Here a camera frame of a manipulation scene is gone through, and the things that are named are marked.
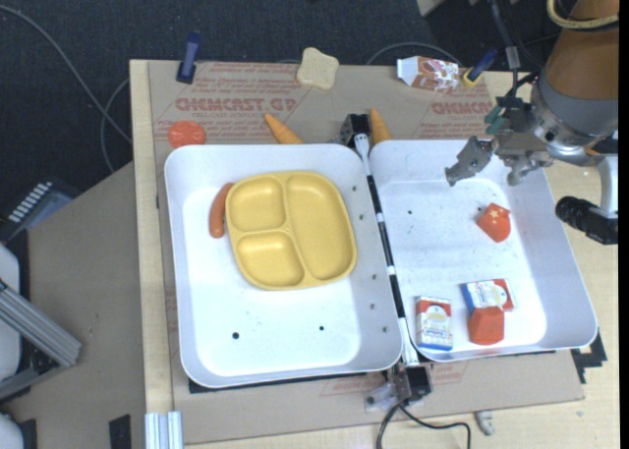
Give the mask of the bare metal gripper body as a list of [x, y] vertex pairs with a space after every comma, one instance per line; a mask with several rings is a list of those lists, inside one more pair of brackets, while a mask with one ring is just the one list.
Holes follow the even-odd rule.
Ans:
[[604, 157], [618, 154], [618, 140], [609, 136], [585, 147], [563, 146], [559, 144], [559, 139], [548, 142], [532, 133], [507, 130], [494, 137], [492, 149], [511, 168], [542, 168], [555, 161], [576, 166], [594, 166]]

